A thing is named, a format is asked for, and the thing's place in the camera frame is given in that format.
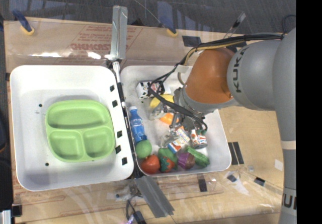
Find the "blue bottle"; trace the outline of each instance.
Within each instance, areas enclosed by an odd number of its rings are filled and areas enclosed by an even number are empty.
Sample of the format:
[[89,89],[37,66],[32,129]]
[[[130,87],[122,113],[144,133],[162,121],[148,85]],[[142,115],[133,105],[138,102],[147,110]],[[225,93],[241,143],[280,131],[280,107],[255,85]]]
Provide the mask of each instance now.
[[142,118],[137,114],[137,108],[132,106],[129,108],[129,110],[131,113],[130,125],[135,144],[142,140],[147,140],[146,135],[144,134],[143,121]]

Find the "white tray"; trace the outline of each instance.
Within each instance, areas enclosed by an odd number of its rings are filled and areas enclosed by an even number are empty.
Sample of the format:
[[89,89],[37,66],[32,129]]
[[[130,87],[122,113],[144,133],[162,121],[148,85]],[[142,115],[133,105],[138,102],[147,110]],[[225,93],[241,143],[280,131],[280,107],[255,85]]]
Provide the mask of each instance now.
[[[114,74],[102,66],[23,65],[10,75],[17,178],[31,191],[119,181],[134,169],[130,143]],[[69,163],[49,149],[45,114],[57,101],[91,99],[110,111],[115,147],[106,158]]]
[[[148,107],[151,101],[149,99],[139,99],[136,86],[140,81],[154,80],[170,70],[172,66],[128,66],[121,71],[121,81],[123,83],[123,92],[126,101],[127,107],[136,106],[139,116],[143,119],[145,134],[147,139],[152,144],[152,153],[157,155],[159,147],[157,146],[157,139],[166,132],[169,128],[169,125],[161,122],[160,120],[149,120],[148,119]],[[189,71],[182,76],[182,79],[185,80],[191,71]],[[168,79],[167,84],[170,86],[172,94],[175,89],[181,86],[177,79],[177,73],[173,73]],[[224,171],[231,164],[231,155],[228,147],[228,142],[226,139],[225,132],[221,123],[218,110],[215,110],[213,113],[206,115],[205,123],[208,125],[208,131],[206,133],[208,146],[206,148],[198,150],[204,155],[208,156],[210,164],[206,168],[200,168],[195,165],[190,170],[182,171],[171,171],[168,173],[157,173],[157,174],[147,174],[148,176],[172,176],[172,175],[188,175],[188,174],[197,174],[197,173],[207,173],[207,172],[216,172]]]

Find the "kuka logo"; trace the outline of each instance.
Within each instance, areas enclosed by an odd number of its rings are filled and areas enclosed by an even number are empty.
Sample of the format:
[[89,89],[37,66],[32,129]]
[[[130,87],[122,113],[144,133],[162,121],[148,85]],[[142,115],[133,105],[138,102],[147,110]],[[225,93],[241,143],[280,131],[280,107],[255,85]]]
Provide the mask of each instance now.
[[232,72],[233,72],[233,78],[232,78],[232,80],[233,80],[233,85],[235,86],[235,88],[236,88],[236,92],[237,93],[241,93],[242,91],[241,91],[241,89],[239,88],[239,82],[238,82],[238,70],[239,70],[239,62],[241,61],[241,59],[242,59],[242,57],[243,57],[243,55],[244,55],[244,53],[245,53],[245,51],[248,49],[249,47],[247,47],[247,48],[245,48],[245,49],[243,49],[239,54],[240,54],[240,57],[237,57],[236,58],[236,62],[235,62],[235,64],[233,65],[233,70],[232,70]]
[[293,197],[293,195],[284,193],[282,197],[282,206],[296,210],[296,196]]

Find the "green plate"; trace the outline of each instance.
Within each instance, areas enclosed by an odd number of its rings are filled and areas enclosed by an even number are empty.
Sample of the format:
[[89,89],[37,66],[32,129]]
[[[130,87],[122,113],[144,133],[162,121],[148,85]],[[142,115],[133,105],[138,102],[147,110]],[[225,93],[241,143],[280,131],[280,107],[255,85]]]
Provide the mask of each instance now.
[[49,106],[45,121],[49,148],[61,161],[102,159],[115,147],[111,115],[100,102],[56,102]]

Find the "bottle cap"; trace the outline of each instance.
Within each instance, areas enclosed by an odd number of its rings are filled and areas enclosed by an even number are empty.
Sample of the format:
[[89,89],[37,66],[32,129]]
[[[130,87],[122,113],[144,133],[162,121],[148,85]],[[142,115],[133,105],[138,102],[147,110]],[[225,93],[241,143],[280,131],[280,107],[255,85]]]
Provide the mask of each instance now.
[[137,107],[136,107],[136,106],[131,106],[131,107],[129,108],[129,111],[131,111],[131,110],[133,110],[133,109],[137,109]]

